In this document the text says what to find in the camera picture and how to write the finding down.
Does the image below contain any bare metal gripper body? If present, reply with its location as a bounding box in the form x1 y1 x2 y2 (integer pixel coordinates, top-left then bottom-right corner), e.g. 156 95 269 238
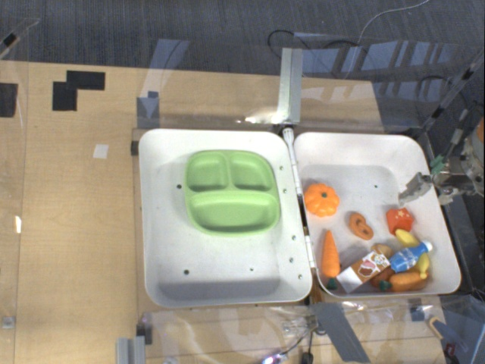
432 153 485 198

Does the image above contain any white plastic tray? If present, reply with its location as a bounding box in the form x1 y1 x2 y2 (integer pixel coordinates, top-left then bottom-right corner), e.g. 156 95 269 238
138 127 314 309
293 131 463 300

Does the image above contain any brown toy bread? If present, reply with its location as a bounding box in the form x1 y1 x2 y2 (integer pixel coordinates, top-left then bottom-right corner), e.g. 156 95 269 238
370 243 396 259

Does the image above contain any blue bottle with white cap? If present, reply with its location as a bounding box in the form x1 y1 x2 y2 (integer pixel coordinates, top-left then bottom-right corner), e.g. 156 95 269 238
389 240 434 274

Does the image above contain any red cube with yellow stars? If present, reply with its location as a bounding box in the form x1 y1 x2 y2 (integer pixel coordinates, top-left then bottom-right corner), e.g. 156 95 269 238
386 207 415 237

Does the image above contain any yellow banana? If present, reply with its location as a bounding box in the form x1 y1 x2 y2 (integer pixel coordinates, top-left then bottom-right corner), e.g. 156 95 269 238
395 228 432 281

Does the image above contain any orange carrot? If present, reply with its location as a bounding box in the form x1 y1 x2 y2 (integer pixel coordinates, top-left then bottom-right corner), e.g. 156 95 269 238
321 229 342 290
378 271 429 293

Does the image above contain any green divided plate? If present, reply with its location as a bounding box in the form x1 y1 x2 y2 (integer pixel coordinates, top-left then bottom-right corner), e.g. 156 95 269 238
183 149 282 238

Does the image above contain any brown pretzel biscuit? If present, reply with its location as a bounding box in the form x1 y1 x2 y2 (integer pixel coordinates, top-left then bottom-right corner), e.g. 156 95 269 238
349 212 375 241

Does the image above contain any brown and white carton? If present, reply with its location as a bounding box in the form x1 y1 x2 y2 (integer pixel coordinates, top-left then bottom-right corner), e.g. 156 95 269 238
336 251 392 294

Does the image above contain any orange toy pumpkin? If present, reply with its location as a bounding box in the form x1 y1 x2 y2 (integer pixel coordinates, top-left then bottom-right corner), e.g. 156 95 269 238
303 182 341 218

